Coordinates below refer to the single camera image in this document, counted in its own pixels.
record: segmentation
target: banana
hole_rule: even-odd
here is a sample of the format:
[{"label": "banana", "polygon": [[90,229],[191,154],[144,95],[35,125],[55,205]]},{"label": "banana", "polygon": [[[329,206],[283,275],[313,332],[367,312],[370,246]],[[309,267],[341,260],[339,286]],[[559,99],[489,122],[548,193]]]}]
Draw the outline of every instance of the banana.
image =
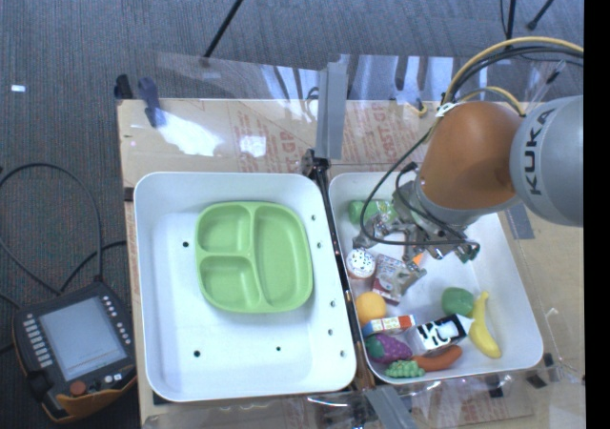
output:
[{"label": "banana", "polygon": [[474,320],[468,331],[468,337],[473,341],[473,344],[489,358],[499,358],[502,352],[499,349],[498,343],[492,337],[485,323],[485,302],[489,293],[483,291],[475,300],[470,317]]}]

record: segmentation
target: controller screen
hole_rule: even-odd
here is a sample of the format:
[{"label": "controller screen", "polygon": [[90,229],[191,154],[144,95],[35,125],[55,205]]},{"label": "controller screen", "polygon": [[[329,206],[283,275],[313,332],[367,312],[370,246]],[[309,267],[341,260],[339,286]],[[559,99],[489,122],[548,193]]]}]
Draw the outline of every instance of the controller screen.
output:
[{"label": "controller screen", "polygon": [[127,356],[97,297],[44,314],[40,322],[66,381]]}]

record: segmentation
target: table surface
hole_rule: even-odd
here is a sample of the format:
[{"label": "table surface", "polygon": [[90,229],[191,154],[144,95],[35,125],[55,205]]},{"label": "table surface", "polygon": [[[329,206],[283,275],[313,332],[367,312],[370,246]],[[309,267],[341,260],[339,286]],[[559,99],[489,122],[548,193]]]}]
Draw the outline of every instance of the table surface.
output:
[{"label": "table surface", "polygon": [[[481,377],[425,387],[410,384],[388,396],[387,388],[360,363],[357,388],[341,394],[155,403],[144,366],[132,189],[153,172],[300,173],[302,157],[315,147],[316,125],[311,102],[298,99],[161,99],[166,125],[156,128],[146,106],[139,99],[117,101],[138,396],[145,427],[188,427],[201,420],[207,427],[325,427],[329,420],[349,423],[355,415],[345,407],[366,406],[362,400],[370,390],[386,401],[398,395],[405,410],[411,408],[404,417],[417,427],[585,425],[583,230],[548,223],[525,209],[498,216],[543,337],[545,357],[535,369],[501,374],[491,385]],[[424,102],[424,110],[433,108],[434,102]],[[348,101],[342,154],[332,160],[330,176],[387,171],[433,120],[432,112],[420,112],[409,103]],[[421,162],[425,150],[425,145],[417,149],[412,159]],[[499,388],[502,397],[490,387]],[[384,427],[379,415],[366,419],[365,427]]]}]

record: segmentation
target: robotic arm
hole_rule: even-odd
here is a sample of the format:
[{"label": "robotic arm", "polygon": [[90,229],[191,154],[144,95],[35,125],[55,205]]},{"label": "robotic arm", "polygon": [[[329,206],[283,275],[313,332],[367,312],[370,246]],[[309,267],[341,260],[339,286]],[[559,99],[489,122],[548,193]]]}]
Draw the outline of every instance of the robotic arm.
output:
[{"label": "robotic arm", "polygon": [[492,102],[441,103],[415,178],[396,185],[396,217],[361,220],[354,247],[401,232],[405,261],[426,249],[465,262],[479,249],[466,228],[519,202],[545,220],[581,227],[582,104],[582,95],[560,98],[523,116]]}]

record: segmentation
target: gray carpet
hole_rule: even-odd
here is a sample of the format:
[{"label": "gray carpet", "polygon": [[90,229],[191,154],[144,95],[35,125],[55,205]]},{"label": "gray carpet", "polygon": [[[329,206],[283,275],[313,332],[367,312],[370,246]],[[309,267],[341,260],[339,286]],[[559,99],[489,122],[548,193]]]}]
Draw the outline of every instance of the gray carpet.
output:
[{"label": "gray carpet", "polygon": [[[225,96],[158,62],[168,53],[193,60],[204,54],[233,2],[0,0],[0,167],[7,172],[42,161],[66,168],[94,197],[104,243],[123,240],[115,79],[126,74],[136,90],[138,78],[148,75],[161,97]],[[584,0],[555,0],[533,31],[525,27],[545,2],[517,0],[513,36],[549,36],[582,46]],[[506,38],[509,0],[501,6],[500,0],[244,0],[213,58],[312,71],[340,55],[465,60]],[[502,83],[517,85],[509,77]],[[372,87],[361,96],[387,98],[384,92]],[[547,96],[581,92],[582,70],[575,68]],[[230,94],[247,96],[247,89]],[[55,287],[95,251],[94,226],[85,193],[57,170],[27,169],[0,189],[0,237]],[[124,245],[103,257],[105,278],[129,304]],[[0,272],[0,293],[22,304],[52,297],[1,249]],[[94,275],[89,261],[68,290]],[[13,312],[0,300],[0,345],[10,342]],[[0,355],[0,373],[0,427],[54,427],[31,396],[13,350]],[[136,390],[73,427],[139,427]]]}]

